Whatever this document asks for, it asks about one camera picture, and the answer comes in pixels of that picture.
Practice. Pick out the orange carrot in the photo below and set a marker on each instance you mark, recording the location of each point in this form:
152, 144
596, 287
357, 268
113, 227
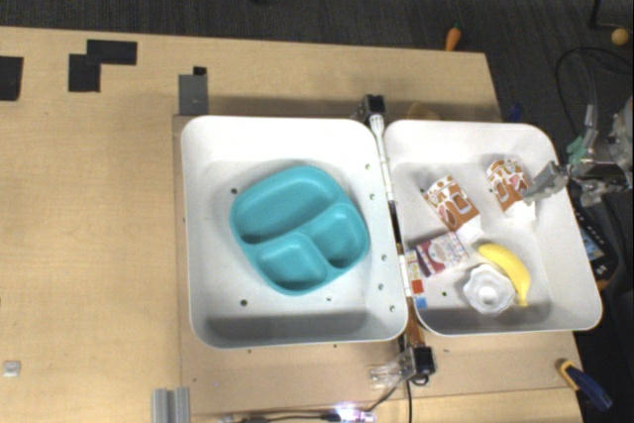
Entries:
453, 39

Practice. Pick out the thin black and white rod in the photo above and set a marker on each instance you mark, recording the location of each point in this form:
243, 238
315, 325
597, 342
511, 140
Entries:
385, 168

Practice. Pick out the white plastic tray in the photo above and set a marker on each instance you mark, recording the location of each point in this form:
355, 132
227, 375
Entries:
213, 302
560, 262

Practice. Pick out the white carton with coloured squares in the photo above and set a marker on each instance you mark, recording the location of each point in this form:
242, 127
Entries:
415, 280

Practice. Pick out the pale yellow ball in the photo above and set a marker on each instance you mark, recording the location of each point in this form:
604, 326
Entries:
619, 36

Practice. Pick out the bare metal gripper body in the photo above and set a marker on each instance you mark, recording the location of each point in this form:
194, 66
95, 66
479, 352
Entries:
602, 173

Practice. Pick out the purple and white carton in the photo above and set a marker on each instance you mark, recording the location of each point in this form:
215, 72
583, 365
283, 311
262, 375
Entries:
443, 253

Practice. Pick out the blue divided plate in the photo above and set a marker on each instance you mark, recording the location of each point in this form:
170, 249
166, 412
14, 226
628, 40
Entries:
282, 208

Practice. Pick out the yellow banana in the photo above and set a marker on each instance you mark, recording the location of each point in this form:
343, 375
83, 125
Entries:
510, 265

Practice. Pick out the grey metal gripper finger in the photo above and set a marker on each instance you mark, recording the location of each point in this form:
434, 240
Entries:
547, 180

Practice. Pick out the brown and white carton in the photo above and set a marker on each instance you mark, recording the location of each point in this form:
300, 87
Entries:
506, 180
452, 204

